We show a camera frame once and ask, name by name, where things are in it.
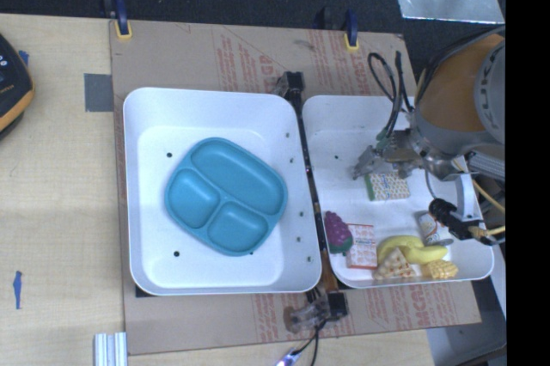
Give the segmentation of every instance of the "black and orange object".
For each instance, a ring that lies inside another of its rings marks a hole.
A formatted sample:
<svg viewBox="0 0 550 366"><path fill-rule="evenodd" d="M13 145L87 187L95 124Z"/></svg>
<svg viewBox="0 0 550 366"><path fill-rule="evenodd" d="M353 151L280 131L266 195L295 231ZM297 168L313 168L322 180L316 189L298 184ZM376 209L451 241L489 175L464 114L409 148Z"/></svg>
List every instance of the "black and orange object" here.
<svg viewBox="0 0 550 366"><path fill-rule="evenodd" d="M27 65L0 34L0 139L17 125L34 98L34 82Z"/></svg>

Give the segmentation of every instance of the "blue plate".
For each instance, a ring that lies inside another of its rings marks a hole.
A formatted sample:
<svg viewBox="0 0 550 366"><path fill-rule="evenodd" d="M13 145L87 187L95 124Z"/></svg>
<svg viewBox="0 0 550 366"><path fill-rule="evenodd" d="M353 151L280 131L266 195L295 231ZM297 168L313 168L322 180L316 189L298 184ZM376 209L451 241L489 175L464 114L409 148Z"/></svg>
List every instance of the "blue plate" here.
<svg viewBox="0 0 550 366"><path fill-rule="evenodd" d="M164 204L185 230L221 253L249 254L273 231L288 193L284 180L238 144L195 144L170 176Z"/></svg>

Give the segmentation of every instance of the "wooden table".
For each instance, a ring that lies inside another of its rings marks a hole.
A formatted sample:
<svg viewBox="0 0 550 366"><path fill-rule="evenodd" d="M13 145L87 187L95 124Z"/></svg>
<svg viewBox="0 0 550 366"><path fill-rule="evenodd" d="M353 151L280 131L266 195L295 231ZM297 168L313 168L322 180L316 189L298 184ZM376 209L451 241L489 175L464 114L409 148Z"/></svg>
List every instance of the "wooden table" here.
<svg viewBox="0 0 550 366"><path fill-rule="evenodd" d="M36 96L0 142L0 364L92 365L125 330L113 114L87 112L84 75L111 73L102 19L0 15ZM22 273L21 308L12 283ZM295 342L129 357L130 365L275 364ZM313 349L299 364L309 364ZM316 365L431 365L424 330L323 339Z"/></svg>

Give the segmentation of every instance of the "cardboard sheet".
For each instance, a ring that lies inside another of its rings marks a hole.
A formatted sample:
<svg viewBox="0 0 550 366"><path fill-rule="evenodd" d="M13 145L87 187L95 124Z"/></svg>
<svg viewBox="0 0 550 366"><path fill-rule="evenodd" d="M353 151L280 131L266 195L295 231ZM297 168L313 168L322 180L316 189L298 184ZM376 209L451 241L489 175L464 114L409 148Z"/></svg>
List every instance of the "cardboard sheet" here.
<svg viewBox="0 0 550 366"><path fill-rule="evenodd" d="M307 303L304 294L154 297L136 289L128 257L122 105L133 89L168 87L270 93L287 70L304 74L304 100L312 95L383 95L370 74L368 55L394 66L403 55L406 90L414 78L399 35L360 33L359 50L345 49L343 33L328 30L237 27L132 21L133 36L119 40L110 23L119 220L130 355L307 339L289 332L287 307ZM389 88L381 65L373 63ZM395 332L480 322L469 282L346 290L350 314L322 337Z"/></svg>

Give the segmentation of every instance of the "white container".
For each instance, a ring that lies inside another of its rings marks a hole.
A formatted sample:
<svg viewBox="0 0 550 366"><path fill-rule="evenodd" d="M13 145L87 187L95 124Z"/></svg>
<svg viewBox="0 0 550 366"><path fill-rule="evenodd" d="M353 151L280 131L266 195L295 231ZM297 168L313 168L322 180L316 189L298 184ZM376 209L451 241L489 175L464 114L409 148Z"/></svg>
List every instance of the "white container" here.
<svg viewBox="0 0 550 366"><path fill-rule="evenodd" d="M321 211L337 213L345 223L374 226L376 244L394 235L416 235L423 238L415 214L427 210L433 200L425 182L425 172L415 170L407 178L410 197L388 201L370 201L364 180L354 180L353 167L369 145L376 145L376 135L385 126L391 111L386 97L317 95L303 106L303 123L306 130L309 157ZM400 115L395 130L409 127ZM471 179L467 193L473 194ZM431 177L431 185L440 198L456 205L457 190L454 182L441 182ZM480 216L477 200L469 200L474 214ZM447 229L440 229L442 239L454 238ZM459 241L448 246L444 257L458 266L455 278L390 278L374 281L373 271L347 268L345 256L331 254L330 262L336 277L352 288L372 288L396 284L428 284L449 281L475 280L487 277L493 267L493 252L475 240Z"/></svg>
<svg viewBox="0 0 550 366"><path fill-rule="evenodd" d="M140 88L125 99L131 274L153 295L282 293L312 289L321 256L294 109L276 95ZM284 179L288 200L252 254L228 256L168 214L164 190L187 151L208 137L238 144Z"/></svg>

